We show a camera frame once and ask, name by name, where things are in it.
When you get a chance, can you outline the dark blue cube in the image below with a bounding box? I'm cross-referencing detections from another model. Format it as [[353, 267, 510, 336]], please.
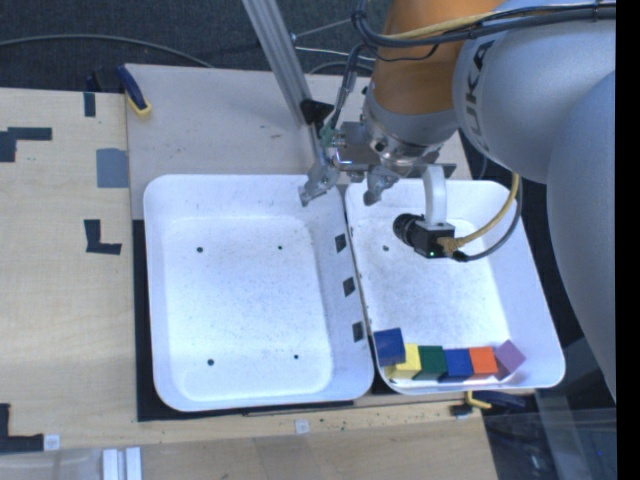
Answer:
[[372, 327, 407, 368]]

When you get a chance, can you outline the yellow cube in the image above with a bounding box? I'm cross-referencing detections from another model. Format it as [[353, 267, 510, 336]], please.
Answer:
[[383, 342, 424, 381]]

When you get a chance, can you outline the black cylinder on white bracket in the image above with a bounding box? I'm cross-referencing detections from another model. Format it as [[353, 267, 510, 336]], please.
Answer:
[[391, 164, 458, 260]]

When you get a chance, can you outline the purple cube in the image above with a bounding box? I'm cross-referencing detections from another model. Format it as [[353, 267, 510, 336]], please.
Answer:
[[491, 338, 528, 382]]

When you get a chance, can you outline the orange cube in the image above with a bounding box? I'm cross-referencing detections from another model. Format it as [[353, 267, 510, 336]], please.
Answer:
[[468, 345, 501, 377]]

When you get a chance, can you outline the pale wood board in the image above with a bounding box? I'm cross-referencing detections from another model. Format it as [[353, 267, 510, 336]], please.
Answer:
[[123, 62, 539, 449]]

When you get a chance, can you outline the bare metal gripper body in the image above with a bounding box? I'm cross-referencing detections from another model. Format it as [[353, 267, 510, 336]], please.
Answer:
[[331, 120, 458, 183]]

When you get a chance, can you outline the green cube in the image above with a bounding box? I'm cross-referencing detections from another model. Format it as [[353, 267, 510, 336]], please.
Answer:
[[413, 345, 448, 382]]

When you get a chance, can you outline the thin black and white rod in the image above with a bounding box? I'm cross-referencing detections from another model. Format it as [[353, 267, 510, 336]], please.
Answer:
[[341, 187, 377, 369]]

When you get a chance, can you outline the white plastic tray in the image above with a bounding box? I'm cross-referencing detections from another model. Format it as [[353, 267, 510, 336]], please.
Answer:
[[344, 178, 568, 397], [142, 173, 376, 414]]

